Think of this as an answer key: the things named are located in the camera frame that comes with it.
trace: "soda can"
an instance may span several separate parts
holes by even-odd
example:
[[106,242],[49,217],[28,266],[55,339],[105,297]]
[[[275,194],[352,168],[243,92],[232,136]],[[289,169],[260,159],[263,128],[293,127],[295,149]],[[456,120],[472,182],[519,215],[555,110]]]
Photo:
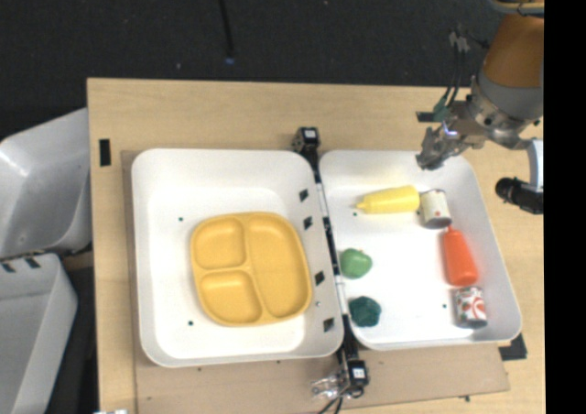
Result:
[[463,287],[456,290],[456,314],[458,324],[478,329],[486,326],[483,290],[480,287]]
[[420,209],[423,226],[427,228],[446,228],[451,225],[448,199],[443,190],[430,190],[420,195]]

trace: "wooden table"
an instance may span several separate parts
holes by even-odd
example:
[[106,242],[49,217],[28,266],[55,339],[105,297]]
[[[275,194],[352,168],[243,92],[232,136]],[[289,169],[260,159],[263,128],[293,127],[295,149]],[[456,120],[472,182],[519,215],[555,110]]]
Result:
[[[142,354],[133,327],[123,153],[152,147],[289,149],[300,126],[332,149],[419,150],[441,88],[254,82],[88,80],[100,407],[131,413],[317,412],[309,382],[332,358],[167,369]],[[526,136],[542,136],[531,127]],[[362,351],[372,383],[344,409],[361,414],[545,412],[543,216],[503,204],[502,177],[528,179],[524,152],[493,144],[464,156],[481,185],[523,313],[526,360],[494,343]],[[470,397],[467,402],[462,397]],[[425,401],[414,407],[404,404]]]

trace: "yellow plate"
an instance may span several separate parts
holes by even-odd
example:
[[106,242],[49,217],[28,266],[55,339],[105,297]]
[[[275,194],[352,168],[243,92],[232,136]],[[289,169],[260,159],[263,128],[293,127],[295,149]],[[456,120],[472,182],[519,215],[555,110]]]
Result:
[[283,321],[309,306],[311,284],[303,246],[280,215],[213,217],[193,231],[190,251],[201,305],[218,323]]

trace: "orange bottle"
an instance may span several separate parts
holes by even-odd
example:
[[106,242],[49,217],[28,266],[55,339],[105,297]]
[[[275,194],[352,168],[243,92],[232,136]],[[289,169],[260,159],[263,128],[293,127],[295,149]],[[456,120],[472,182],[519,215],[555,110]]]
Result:
[[470,286],[478,280],[478,269],[464,236],[448,227],[441,237],[448,282],[453,286]]

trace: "tabletop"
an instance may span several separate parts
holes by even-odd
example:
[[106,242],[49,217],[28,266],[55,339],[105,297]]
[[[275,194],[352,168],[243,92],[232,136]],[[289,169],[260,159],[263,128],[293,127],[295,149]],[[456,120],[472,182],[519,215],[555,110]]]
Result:
[[[443,91],[88,80],[100,408],[140,414],[190,412],[194,405],[210,413],[317,412],[323,403],[310,399],[308,382],[335,368],[328,357],[203,369],[167,369],[147,360],[136,340],[125,153],[153,147],[290,149],[300,126],[319,129],[323,152],[417,151],[426,125],[417,122],[415,112],[429,110]],[[525,136],[542,137],[542,129],[531,126]],[[364,351],[374,381],[362,398],[344,403],[343,409],[361,414],[545,412],[543,216],[503,204],[494,193],[502,177],[528,179],[528,160],[524,152],[491,143],[463,155],[477,176],[523,315],[527,359],[503,363],[491,343],[388,354]]]

